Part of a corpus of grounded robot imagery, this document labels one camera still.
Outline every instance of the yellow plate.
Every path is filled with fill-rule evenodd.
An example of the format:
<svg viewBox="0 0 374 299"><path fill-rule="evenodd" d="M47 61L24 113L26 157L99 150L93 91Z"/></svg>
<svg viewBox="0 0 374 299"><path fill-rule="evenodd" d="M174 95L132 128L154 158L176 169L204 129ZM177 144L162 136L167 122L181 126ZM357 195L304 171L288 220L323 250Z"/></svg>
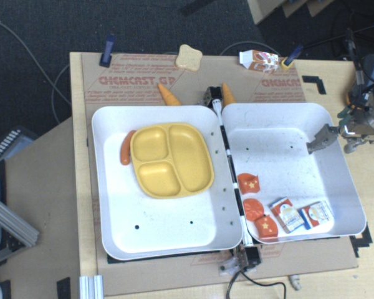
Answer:
<svg viewBox="0 0 374 299"><path fill-rule="evenodd" d="M190 196L212 185L211 157L202 134L186 123L139 129L130 154L140 187L155 198Z"/></svg>

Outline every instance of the robotic hand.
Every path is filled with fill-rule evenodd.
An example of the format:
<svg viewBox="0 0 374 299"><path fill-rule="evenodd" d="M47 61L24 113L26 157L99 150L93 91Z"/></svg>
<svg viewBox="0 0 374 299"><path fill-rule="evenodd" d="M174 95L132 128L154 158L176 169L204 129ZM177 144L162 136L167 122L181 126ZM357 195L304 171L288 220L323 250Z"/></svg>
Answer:
<svg viewBox="0 0 374 299"><path fill-rule="evenodd" d="M345 153L354 152L357 146L367 142L374 144L374 78L364 71L350 30L346 42L355 64L356 81L348 93L348 105L338 114L339 125L324 125L315 139L307 143L309 154L330 146L339 135L347 141L343 148Z"/></svg>

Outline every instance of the dark background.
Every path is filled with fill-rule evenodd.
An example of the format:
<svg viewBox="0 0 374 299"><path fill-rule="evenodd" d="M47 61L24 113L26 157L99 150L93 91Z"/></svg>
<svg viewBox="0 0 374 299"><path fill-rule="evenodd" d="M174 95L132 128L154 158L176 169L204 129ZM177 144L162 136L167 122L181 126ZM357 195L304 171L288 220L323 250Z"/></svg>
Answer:
<svg viewBox="0 0 374 299"><path fill-rule="evenodd" d="M107 34L115 34L113 52L162 54L177 52L181 44L220 55L242 41L266 44L288 56L306 46L300 59L346 60L343 39L354 31L374 25L374 0L335 0L312 17L306 6L288 19L281 8L255 25L247 0L0 0L0 136L22 125L43 135L71 116L70 105L58 95L52 109L52 87L36 61L70 101L69 52L103 52ZM374 28L357 32L362 57L374 54ZM224 55L247 49L239 44Z"/></svg>

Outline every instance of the candy wrapper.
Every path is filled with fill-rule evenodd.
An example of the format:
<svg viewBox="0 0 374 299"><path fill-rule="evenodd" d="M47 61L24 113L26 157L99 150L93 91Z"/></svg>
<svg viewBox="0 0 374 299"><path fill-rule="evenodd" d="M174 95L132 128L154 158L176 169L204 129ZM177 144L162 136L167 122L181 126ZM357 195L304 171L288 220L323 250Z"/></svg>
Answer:
<svg viewBox="0 0 374 299"><path fill-rule="evenodd" d="M297 209L286 197L271 205L270 210L288 234L305 223Z"/></svg>
<svg viewBox="0 0 374 299"><path fill-rule="evenodd" d="M331 209L325 201L315 202L299 210L305 221L305 228L311 229L333 219Z"/></svg>
<svg viewBox="0 0 374 299"><path fill-rule="evenodd" d="M279 67L279 56L273 53L250 50L239 53L239 63L249 70L271 74Z"/></svg>

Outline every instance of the white tray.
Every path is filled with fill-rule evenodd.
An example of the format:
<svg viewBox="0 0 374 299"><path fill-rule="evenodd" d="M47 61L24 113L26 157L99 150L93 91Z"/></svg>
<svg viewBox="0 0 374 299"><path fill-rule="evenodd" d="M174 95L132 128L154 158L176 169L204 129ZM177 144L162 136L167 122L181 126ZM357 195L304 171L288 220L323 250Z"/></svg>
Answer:
<svg viewBox="0 0 374 299"><path fill-rule="evenodd" d="M223 110L236 176L259 176L261 190L241 195L255 198L271 214L269 206L288 197L296 208L326 201L333 220L307 230L299 227L287 234L277 223L277 238L260 239L253 222L249 233L264 244L342 235L357 235L366 226L345 157L338 141L328 148L308 154L306 143L332 119L328 111L314 103L231 104Z"/></svg>
<svg viewBox="0 0 374 299"><path fill-rule="evenodd" d="M120 147L131 130L157 123L195 126L211 156L214 181L194 196L155 199L138 185L133 165L120 163ZM97 162L102 242L115 259L231 249L242 239L233 181L218 119L210 109L103 107L92 118Z"/></svg>

